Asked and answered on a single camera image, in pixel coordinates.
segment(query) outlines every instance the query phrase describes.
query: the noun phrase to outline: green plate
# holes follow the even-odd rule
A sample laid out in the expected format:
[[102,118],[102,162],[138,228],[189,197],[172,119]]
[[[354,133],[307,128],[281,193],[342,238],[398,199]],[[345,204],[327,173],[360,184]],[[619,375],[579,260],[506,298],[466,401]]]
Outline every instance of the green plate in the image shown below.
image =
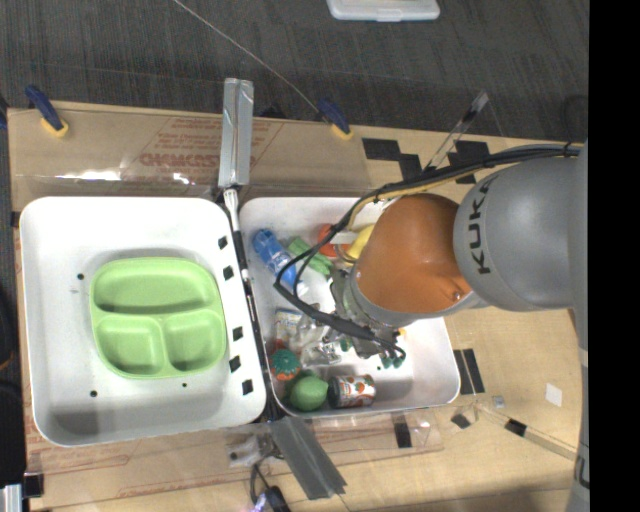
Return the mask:
[[123,377],[198,373],[219,362],[227,346],[216,281],[183,258],[103,265],[91,281],[91,324],[100,358]]

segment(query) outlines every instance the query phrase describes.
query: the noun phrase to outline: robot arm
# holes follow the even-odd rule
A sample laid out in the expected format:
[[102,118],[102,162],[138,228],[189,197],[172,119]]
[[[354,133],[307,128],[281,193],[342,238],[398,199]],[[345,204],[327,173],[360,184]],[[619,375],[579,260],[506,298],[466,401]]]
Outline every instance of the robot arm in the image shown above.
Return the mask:
[[587,144],[570,154],[567,147],[546,149],[496,155],[496,164],[517,164],[479,182],[460,206],[427,190],[439,179],[490,167],[492,160],[432,171],[434,178],[383,187],[362,198],[310,253],[292,262],[310,258],[347,227],[364,200],[401,196],[381,215],[351,271],[334,277],[338,315],[314,312],[279,279],[275,287],[309,316],[322,314],[321,322],[341,332],[347,330],[340,326],[348,327],[361,357],[389,355],[396,329],[420,318],[487,305],[511,311],[572,309],[583,363],[583,417],[568,510],[584,512],[590,497],[588,149]]

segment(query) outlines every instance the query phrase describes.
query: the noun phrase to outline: plastic bottle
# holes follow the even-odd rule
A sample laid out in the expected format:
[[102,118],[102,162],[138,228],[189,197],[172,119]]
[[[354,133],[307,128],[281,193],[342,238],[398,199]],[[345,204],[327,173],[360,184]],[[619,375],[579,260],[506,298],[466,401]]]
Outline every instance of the plastic bottle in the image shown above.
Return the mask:
[[[278,275],[278,272],[280,272],[282,267],[292,259],[291,255],[285,250],[280,242],[278,242],[278,239],[273,232],[268,229],[261,229],[254,235],[253,248],[273,275]],[[289,285],[289,288],[293,289],[296,275],[296,267],[295,265],[291,265],[284,274],[282,274],[282,280]],[[298,283],[298,294],[302,294],[306,291],[307,287],[302,281],[300,281]]]

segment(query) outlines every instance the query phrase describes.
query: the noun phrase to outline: yellow object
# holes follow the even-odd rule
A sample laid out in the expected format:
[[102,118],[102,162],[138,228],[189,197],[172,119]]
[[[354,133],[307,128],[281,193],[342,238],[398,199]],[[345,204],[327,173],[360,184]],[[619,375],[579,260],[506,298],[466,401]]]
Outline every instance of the yellow object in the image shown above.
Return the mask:
[[344,133],[335,124],[331,125],[331,131],[334,133],[334,135],[337,135],[342,140],[351,140],[353,138],[353,132],[352,131],[350,131],[349,133]]
[[367,245],[367,242],[369,241],[369,237],[373,231],[373,226],[374,224],[365,226],[358,232],[358,236],[349,246],[349,249],[347,249],[346,254],[349,258],[357,260],[360,257],[362,249],[364,249],[364,246]]
[[47,130],[51,135],[53,135],[54,137],[58,137],[59,139],[64,137],[69,131],[69,125],[66,123],[66,121],[60,119],[60,122],[62,123],[62,128],[56,130],[47,122],[44,117],[40,119],[40,124],[43,126],[43,128]]

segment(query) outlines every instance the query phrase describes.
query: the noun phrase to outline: red can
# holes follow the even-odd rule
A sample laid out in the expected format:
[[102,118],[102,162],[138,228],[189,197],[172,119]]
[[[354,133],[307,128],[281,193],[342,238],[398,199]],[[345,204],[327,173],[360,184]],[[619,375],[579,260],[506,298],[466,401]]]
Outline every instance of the red can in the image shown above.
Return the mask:
[[364,407],[371,405],[375,397],[376,385],[369,374],[329,379],[327,401],[333,409]]

